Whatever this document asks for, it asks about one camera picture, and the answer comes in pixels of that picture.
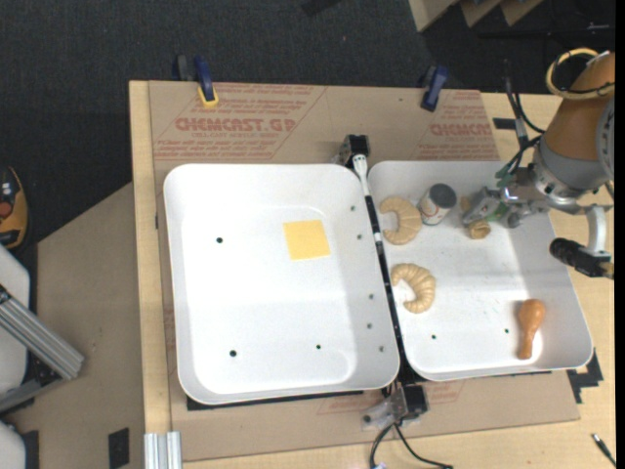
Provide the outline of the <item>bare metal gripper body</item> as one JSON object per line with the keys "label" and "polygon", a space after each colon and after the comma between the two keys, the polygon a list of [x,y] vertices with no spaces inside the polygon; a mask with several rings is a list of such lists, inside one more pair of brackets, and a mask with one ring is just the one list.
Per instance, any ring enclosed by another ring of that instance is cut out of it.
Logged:
{"label": "bare metal gripper body", "polygon": [[554,209],[566,214],[585,214],[603,204],[580,202],[586,191],[572,188],[542,167],[522,167],[513,173],[501,172],[497,177],[501,199],[532,212]]}

